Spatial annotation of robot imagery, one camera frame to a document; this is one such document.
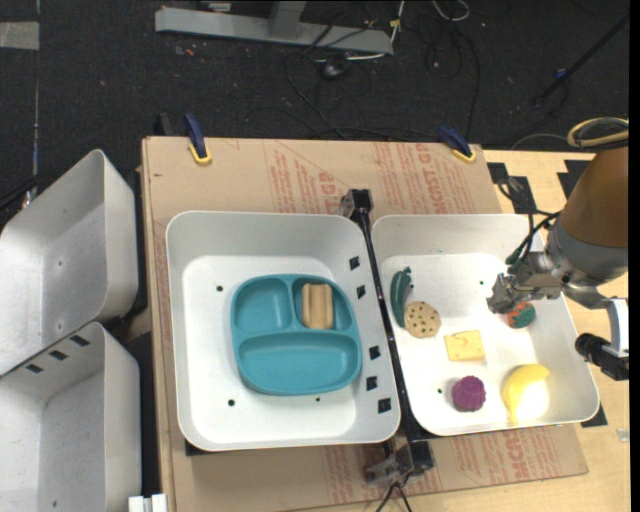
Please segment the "blue and yellow clamp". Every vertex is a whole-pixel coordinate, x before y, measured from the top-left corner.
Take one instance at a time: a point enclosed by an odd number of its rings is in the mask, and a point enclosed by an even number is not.
[[[204,134],[200,123],[196,119],[196,116],[192,113],[184,115],[184,125],[187,128],[187,133],[191,139],[189,144],[189,151],[193,155],[193,159],[198,165],[208,165],[211,163],[211,153],[204,143]]]
[[[438,128],[438,141],[447,144],[451,152],[463,162],[470,164],[475,161],[475,152],[471,151],[464,137],[453,128],[441,124]]]

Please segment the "cookie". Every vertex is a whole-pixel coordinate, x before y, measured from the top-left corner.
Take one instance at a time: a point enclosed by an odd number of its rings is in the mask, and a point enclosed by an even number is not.
[[[411,302],[404,308],[404,326],[411,336],[430,338],[440,329],[440,314],[426,302]]]

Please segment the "black floor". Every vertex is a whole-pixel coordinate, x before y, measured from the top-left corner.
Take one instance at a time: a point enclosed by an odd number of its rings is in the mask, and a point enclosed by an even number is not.
[[[466,3],[405,2],[394,57],[325,80],[311,60],[333,53],[322,48],[304,59],[295,46],[155,32],[159,8],[197,2],[0,0],[0,23],[40,24],[39,51],[0,47],[0,197],[34,173],[44,190],[94,148],[129,172],[160,112],[178,134],[193,112],[209,136],[432,141],[446,124],[488,148],[554,151],[572,150],[560,138],[581,121],[628,118],[629,23],[589,50],[629,0]],[[308,2],[303,20],[390,33],[399,4]]]

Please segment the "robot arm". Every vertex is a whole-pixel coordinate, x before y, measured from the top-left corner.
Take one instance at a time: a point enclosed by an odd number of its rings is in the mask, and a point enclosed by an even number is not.
[[[576,349],[616,380],[629,378],[628,304],[626,299],[604,297],[597,288],[628,269],[628,158],[626,144],[612,149],[605,144],[562,212],[532,230],[529,238],[537,229],[549,228],[544,250],[523,251],[530,243],[525,240],[507,260],[508,273],[498,275],[487,299],[489,309],[500,314],[522,301],[557,299],[561,293],[586,308],[606,309],[611,343],[588,334],[578,338]]]

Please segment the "toy cucumber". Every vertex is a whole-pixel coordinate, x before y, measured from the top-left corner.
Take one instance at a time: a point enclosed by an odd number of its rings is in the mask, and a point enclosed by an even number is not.
[[[391,280],[391,309],[393,316],[400,327],[404,327],[404,303],[407,299],[411,284],[411,269],[409,267],[399,270]]]

